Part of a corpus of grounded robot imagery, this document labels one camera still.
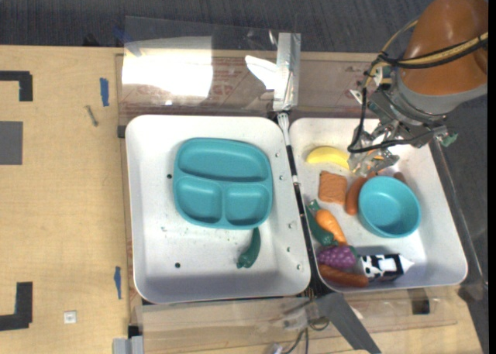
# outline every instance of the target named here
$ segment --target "teal bowl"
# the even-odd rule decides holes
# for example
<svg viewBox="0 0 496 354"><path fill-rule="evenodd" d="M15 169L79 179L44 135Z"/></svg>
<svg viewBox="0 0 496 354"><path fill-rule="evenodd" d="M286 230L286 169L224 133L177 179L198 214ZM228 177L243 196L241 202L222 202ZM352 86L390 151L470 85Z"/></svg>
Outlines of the teal bowl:
<svg viewBox="0 0 496 354"><path fill-rule="evenodd" d="M419 227L420 204L412 189L400 180L373 177L360 190L358 217L363 227L375 235L406 237Z"/></svg>

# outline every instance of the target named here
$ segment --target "teal divided plate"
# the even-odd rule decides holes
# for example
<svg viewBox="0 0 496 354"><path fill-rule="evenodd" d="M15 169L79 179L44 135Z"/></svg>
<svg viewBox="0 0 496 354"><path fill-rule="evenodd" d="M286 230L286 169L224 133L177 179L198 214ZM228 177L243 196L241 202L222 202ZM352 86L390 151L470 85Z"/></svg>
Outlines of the teal divided plate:
<svg viewBox="0 0 496 354"><path fill-rule="evenodd" d="M256 146L193 138L174 161L174 203L188 222L217 229L254 229L272 209L272 171Z"/></svg>

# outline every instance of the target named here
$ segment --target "white plastic tub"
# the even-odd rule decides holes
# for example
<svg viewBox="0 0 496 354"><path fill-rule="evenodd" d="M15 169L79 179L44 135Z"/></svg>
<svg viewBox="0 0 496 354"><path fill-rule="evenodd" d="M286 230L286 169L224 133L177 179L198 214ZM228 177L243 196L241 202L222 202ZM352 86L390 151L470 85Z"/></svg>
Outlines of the white plastic tub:
<svg viewBox="0 0 496 354"><path fill-rule="evenodd" d="M358 119L299 119L291 125L291 144L304 203L317 198L321 170L346 176L348 185L355 179L348 170L334 163L309 164L305 158L317 146L346 150L358 122ZM366 119L365 129L371 132L377 123L376 119ZM400 253L415 265L395 281L374 283L367 288L339 287L327 282L333 290L350 292L454 285L467 275L467 260L429 147L394 146L390 150L398 154L400 160L388 172L393 174L400 170L421 205L422 220L416 232L401 239L384 239L368 232L357 216L345 213L343 206L322 201L319 204L336 216L349 244L355 246L359 254ZM319 250L316 241L314 250Z"/></svg>
<svg viewBox="0 0 496 354"><path fill-rule="evenodd" d="M236 268L251 230L193 225L176 211L177 150L191 138L234 139L269 158L274 199L259 227L261 249L250 268ZM146 300L177 303L301 293L310 266L282 131L268 119L143 115L126 129L136 288Z"/></svg>

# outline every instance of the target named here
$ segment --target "yellow banana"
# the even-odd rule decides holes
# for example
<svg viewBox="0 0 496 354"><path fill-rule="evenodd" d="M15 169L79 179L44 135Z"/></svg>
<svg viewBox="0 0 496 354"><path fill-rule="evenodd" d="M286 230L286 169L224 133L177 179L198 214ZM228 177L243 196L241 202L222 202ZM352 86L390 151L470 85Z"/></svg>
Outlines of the yellow banana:
<svg viewBox="0 0 496 354"><path fill-rule="evenodd" d="M319 146L313 149L306 157L306 162L315 163L336 163L343 168L349 169L349 154L331 146Z"/></svg>

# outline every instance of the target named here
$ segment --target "wooden surface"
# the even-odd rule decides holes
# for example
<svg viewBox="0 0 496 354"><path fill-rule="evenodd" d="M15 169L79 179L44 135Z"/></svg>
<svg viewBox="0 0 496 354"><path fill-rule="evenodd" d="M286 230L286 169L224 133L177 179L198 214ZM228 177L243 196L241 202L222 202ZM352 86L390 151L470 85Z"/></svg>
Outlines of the wooden surface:
<svg viewBox="0 0 496 354"><path fill-rule="evenodd" d="M0 82L0 120L24 123L22 166L0 166L0 314L13 313L16 282L32 281L34 296L32 324L0 332L0 353L110 353L112 339L126 335L129 292L115 98L120 53L0 46L0 70L29 70L34 80L34 102L22 103L16 83ZM100 77L109 82L108 107L102 105ZM116 266L122 271L121 300ZM466 304L455 288L446 289L450 310L437 314L439 326L418 318L394 331L372 330L383 352L481 352ZM77 323L65 325L64 312L71 310L77 311ZM294 352L304 352L303 346ZM352 351L340 336L313 339L310 349Z"/></svg>

